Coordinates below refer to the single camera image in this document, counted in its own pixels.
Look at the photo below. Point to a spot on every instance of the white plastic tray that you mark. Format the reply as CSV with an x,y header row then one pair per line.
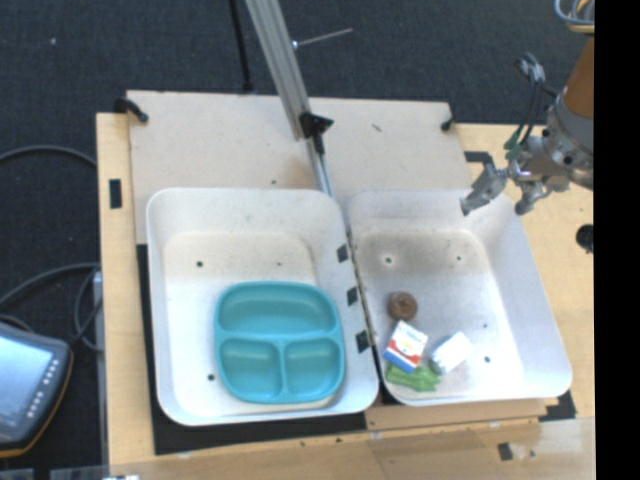
x,y
240,248
450,278

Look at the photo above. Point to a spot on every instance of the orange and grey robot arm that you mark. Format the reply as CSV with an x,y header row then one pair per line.
x,y
581,88

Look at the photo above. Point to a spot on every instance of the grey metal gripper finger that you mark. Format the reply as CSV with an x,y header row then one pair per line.
x,y
484,187
534,195

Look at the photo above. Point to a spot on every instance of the teal divided plate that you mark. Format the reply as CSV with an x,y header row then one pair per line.
x,y
277,343

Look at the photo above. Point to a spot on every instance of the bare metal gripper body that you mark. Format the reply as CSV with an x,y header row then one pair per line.
x,y
555,160

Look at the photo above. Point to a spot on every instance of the white red and blue carton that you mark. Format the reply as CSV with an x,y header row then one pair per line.
x,y
406,346

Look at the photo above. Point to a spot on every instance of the green bean pods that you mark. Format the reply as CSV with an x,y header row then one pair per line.
x,y
412,379

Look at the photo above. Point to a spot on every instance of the black block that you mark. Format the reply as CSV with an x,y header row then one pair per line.
x,y
315,123

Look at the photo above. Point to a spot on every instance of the brown doughnut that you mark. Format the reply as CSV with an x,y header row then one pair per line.
x,y
402,306

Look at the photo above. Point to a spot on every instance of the pale flat board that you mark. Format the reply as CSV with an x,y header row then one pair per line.
x,y
215,143

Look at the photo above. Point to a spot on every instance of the black cylinder on white bracket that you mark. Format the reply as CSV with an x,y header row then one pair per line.
x,y
586,238

